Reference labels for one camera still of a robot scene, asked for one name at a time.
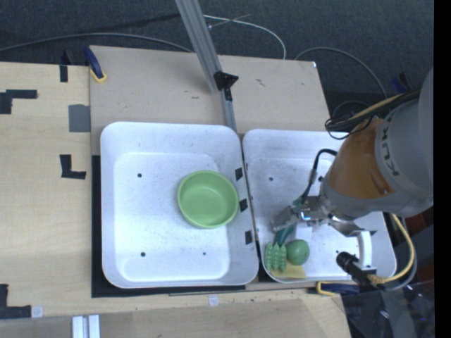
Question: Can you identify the pale wood board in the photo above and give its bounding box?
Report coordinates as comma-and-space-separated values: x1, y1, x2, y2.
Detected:
89, 45, 345, 297

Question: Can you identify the green bowl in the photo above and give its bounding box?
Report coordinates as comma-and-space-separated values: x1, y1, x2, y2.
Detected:
176, 170, 240, 230

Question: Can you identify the white plastic tray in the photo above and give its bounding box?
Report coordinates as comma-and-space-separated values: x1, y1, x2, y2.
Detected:
100, 120, 260, 289
242, 128, 397, 284

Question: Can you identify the black cylinder on white bracket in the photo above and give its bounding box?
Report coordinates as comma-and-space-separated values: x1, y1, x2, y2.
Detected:
335, 229, 378, 289

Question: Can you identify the dark green toy vegetable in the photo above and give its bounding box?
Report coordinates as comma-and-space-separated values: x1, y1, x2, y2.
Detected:
274, 225, 296, 248

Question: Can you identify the yellow cheese slice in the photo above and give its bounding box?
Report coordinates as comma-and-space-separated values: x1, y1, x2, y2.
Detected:
268, 261, 308, 280

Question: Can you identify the green apple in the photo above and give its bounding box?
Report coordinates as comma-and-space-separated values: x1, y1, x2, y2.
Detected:
285, 239, 311, 266

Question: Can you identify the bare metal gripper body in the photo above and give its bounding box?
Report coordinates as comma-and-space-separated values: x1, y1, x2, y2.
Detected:
295, 195, 354, 229

